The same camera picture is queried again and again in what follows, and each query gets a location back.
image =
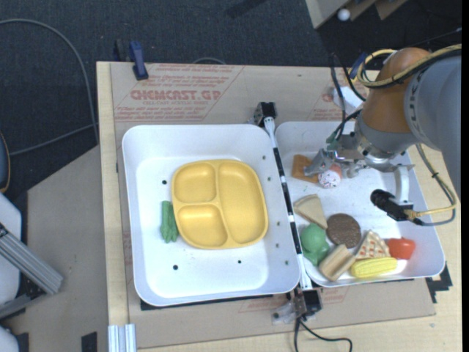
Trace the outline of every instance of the waffle slice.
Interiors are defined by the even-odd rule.
[[[375,232],[368,231],[355,255],[357,260],[366,258],[390,257],[386,242]]]

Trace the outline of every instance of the red tomato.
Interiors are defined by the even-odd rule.
[[[401,260],[409,260],[416,249],[416,242],[407,238],[390,238],[388,240],[389,253]]]

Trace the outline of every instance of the yellow plate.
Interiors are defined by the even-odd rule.
[[[202,249],[256,243],[268,227],[267,208],[256,172],[233,160],[197,161],[181,166],[171,182],[177,228]]]

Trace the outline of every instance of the black floor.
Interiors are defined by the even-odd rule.
[[[35,23],[5,23],[20,18]],[[356,21],[332,18],[314,30],[305,0],[0,0],[0,131],[12,164],[15,199],[96,145],[91,128],[45,147],[21,150],[91,123],[96,61],[114,60],[115,39],[138,40],[147,62],[351,65],[365,51],[461,43],[462,0],[409,0],[386,20],[372,7]]]

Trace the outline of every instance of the white tray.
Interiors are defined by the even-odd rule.
[[[406,237],[416,242],[416,250],[410,260],[399,260],[395,271],[367,280],[356,279],[345,273],[335,282],[331,282],[319,272],[317,267],[304,258],[306,272],[311,280],[323,287],[338,287],[364,282],[438,275],[444,268],[445,257],[435,228],[418,226],[409,221],[394,221],[384,211],[375,207],[370,200],[371,193],[378,188],[394,193],[393,174],[383,174],[375,169],[365,169],[360,171],[357,177],[343,179],[336,188],[323,188],[319,184],[291,176],[293,156],[302,154],[313,158],[320,148],[325,147],[325,140],[337,128],[338,124],[339,122],[285,122],[277,128],[278,151],[284,165],[292,202],[308,194],[318,194],[326,218],[334,213],[347,213],[358,221],[362,234],[367,230],[373,230],[384,239]],[[347,124],[348,131],[351,128],[352,123]],[[400,156],[399,163],[410,164],[409,156],[407,154]],[[415,210],[427,209],[413,170],[410,171],[409,198],[414,202]],[[431,222],[430,218],[422,219]],[[308,222],[299,215],[295,215],[295,220],[300,232],[308,225]]]
[[[276,160],[267,133],[254,125],[140,125],[122,140],[136,291],[148,304],[175,304],[286,293],[300,269]],[[171,200],[179,166],[234,159],[253,168],[269,226],[252,246],[206,250],[160,236],[161,203]]]

